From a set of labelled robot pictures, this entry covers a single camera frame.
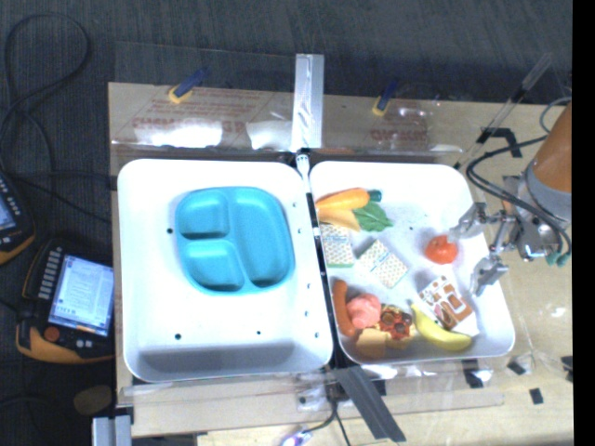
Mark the orange carrot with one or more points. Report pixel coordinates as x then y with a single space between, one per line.
346 197

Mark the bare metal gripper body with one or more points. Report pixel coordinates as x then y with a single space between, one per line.
530 237

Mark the yellow banana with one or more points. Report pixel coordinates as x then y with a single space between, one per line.
439 337

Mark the pink ice cream scoop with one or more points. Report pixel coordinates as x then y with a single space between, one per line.
363 310

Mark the pizza slice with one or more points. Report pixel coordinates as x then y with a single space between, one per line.
395 324

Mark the blue divided plate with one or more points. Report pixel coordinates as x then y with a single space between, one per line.
260 235

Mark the orange tomato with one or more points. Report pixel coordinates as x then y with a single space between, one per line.
440 250

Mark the brown cardboard board red print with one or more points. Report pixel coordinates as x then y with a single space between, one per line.
534 332

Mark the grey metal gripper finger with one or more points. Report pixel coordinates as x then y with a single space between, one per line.
487 272
469 221

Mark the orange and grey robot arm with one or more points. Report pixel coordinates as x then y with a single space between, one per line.
553 156

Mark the white plastic tray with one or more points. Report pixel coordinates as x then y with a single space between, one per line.
153 295
437 193

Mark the white green patterned packet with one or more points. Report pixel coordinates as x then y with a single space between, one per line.
383 264
337 246

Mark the tan bread piece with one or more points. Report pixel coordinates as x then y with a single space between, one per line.
371 343

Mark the green lettuce leaf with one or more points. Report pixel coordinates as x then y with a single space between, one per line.
372 219

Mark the red-brown sausage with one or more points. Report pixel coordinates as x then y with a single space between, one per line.
341 305

